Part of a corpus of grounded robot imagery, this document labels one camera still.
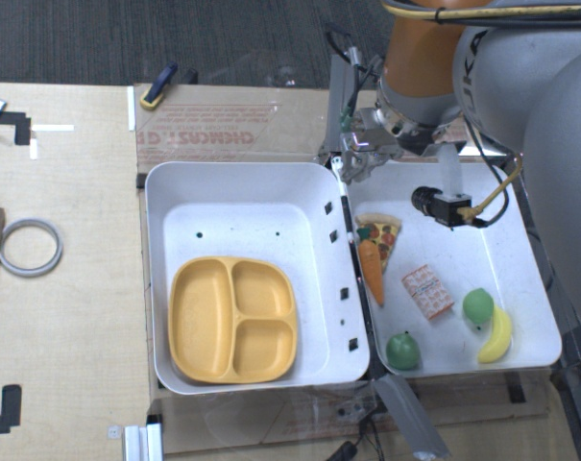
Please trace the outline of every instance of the light wood surface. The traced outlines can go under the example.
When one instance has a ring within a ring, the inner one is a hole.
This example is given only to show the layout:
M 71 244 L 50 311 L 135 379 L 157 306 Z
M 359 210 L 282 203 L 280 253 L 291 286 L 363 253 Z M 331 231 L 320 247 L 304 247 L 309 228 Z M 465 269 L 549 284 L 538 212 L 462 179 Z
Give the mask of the light wood surface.
M 327 93 L 311 91 L 311 108 L 315 96 L 324 108 Z M 298 109 L 302 97 L 294 91 Z M 37 133 L 37 160 L 12 143 L 12 127 L 0 126 L 7 222 L 48 219 L 64 242 L 59 266 L 44 277 L 21 279 L 0 268 L 0 400 L 4 385 L 23 388 L 21 425 L 0 435 L 0 460 L 122 459 L 121 440 L 110 439 L 109 428 L 144 425 L 151 402 L 127 89 L 0 84 L 0 98 L 33 124 L 74 125 L 74 132 Z M 316 122 L 324 125 L 325 117 L 323 109 Z M 9 249 L 15 262 L 28 265 L 48 258 L 53 245 L 46 234 L 25 230 Z M 543 414 L 439 426 L 453 459 L 576 459 L 560 398 L 547 381 L 545 390 Z M 397 431 L 380 438 L 386 459 L 415 459 Z M 168 457 L 326 459 L 344 440 Z M 362 443 L 356 459 L 376 459 L 375 451 Z

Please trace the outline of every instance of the small patterned box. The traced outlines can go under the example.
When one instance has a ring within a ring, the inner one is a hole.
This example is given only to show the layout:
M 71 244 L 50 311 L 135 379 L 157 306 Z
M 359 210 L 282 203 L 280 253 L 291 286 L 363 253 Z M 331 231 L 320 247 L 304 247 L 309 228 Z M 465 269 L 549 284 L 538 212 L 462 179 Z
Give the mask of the small patterned box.
M 401 281 L 428 320 L 450 309 L 454 304 L 452 297 L 428 265 L 407 274 Z

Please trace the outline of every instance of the toy banana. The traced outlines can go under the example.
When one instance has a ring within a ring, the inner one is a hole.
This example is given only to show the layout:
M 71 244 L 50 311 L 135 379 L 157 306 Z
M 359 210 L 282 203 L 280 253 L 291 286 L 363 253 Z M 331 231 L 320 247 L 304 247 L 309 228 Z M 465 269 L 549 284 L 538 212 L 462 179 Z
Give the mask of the toy banana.
M 493 328 L 489 341 L 484 344 L 478 353 L 478 362 L 489 363 L 495 362 L 501 358 L 512 339 L 512 321 L 507 312 L 501 307 L 495 305 L 493 309 Z

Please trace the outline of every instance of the orange carrot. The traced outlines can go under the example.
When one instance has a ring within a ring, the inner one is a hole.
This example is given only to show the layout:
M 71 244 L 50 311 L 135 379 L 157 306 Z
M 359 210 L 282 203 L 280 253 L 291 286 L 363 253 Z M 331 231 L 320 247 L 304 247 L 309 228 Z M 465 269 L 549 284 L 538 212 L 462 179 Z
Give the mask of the orange carrot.
M 358 258 L 365 281 L 379 305 L 384 305 L 384 278 L 377 245 L 363 239 L 358 245 Z

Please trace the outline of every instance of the yellow divided plate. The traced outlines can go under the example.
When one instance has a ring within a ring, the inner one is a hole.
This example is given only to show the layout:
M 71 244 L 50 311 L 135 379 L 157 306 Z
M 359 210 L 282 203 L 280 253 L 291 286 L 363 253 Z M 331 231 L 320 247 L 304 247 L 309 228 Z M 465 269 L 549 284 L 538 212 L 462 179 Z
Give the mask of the yellow divided plate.
M 276 379 L 290 368 L 297 350 L 290 280 L 266 261 L 192 259 L 173 279 L 168 334 L 173 360 L 192 379 Z

